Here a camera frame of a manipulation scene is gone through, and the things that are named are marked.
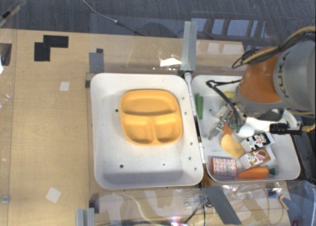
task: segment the white tape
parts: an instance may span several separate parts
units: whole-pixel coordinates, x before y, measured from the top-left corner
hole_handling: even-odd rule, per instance
[[[69,91],[70,82],[61,82],[60,91]]]
[[[45,198],[51,202],[57,203],[60,195],[61,191],[58,191],[57,189],[51,187]]]

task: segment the packaged snack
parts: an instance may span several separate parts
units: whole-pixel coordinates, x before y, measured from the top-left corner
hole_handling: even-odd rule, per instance
[[[240,157],[240,161],[244,169],[255,167],[275,159],[270,148],[262,148],[256,151],[249,152]]]
[[[225,134],[221,140],[221,146],[230,156],[239,158],[245,154],[240,144],[229,134]]]
[[[243,140],[240,145],[245,152],[251,152],[263,148],[269,144],[273,144],[275,141],[269,132],[254,135]]]
[[[212,175],[214,176],[229,176],[237,175],[236,160],[227,158],[212,158]]]

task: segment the white object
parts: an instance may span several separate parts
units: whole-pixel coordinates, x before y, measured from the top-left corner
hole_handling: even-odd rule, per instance
[[[300,126],[295,116],[291,114],[288,110],[284,110],[282,118],[289,124],[291,128]]]
[[[175,75],[98,74],[91,81],[95,178],[106,189],[192,186],[203,177],[186,82]],[[164,146],[138,146],[124,136],[121,97],[135,89],[162,89],[178,100],[183,134]]]
[[[208,80],[215,81],[233,81],[240,79],[238,76],[222,76],[222,75],[199,75],[193,78],[192,81],[192,90],[194,94],[199,93],[204,97],[204,110],[203,110],[203,119],[198,120],[201,139],[204,147],[204,155],[207,165],[207,170],[209,175],[216,181],[221,183],[240,183],[242,182],[258,182],[258,180],[240,180],[236,179],[218,179],[215,176],[212,176],[210,161],[212,157],[224,157],[230,158],[230,156],[222,149],[220,145],[220,140],[222,138],[221,134],[216,137],[213,137],[211,141],[207,139],[207,132],[209,128],[219,121],[218,118],[215,118],[212,113],[217,113],[219,109],[224,104],[224,100],[211,88],[209,88],[205,83]],[[234,92],[238,86],[238,83],[228,84],[220,86],[219,89],[223,92]],[[247,120],[247,124],[252,126],[256,132],[267,131],[266,128],[269,128],[269,122],[259,121],[255,122],[252,120]],[[276,174],[273,177],[260,180],[260,182],[269,182],[269,181],[283,181],[283,180],[294,180],[296,179],[301,171],[301,167],[297,158],[295,147],[293,145],[290,135],[272,135],[275,143],[271,145],[273,153],[275,155],[275,160],[270,160],[268,163],[265,163],[264,166],[267,168],[276,168]],[[237,171],[241,172],[243,166],[239,159],[236,159]]]
[[[61,82],[60,91],[69,91],[70,82]]]
[[[255,134],[255,129],[248,124],[244,124],[238,133],[235,131],[235,134],[240,138],[248,138]]]
[[[58,191],[57,189],[51,187],[45,198],[53,203],[57,203],[60,195],[61,191]]]

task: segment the orange carrot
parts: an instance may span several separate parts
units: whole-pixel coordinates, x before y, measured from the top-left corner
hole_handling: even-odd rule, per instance
[[[268,176],[269,173],[274,175],[275,169],[272,168],[269,170],[267,167],[257,166],[238,173],[237,177],[242,179],[264,179]]]

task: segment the yellow plastic tray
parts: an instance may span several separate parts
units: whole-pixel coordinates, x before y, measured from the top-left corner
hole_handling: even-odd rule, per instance
[[[121,98],[119,112],[123,132],[133,144],[166,145],[182,136],[180,107],[167,91],[129,91]]]

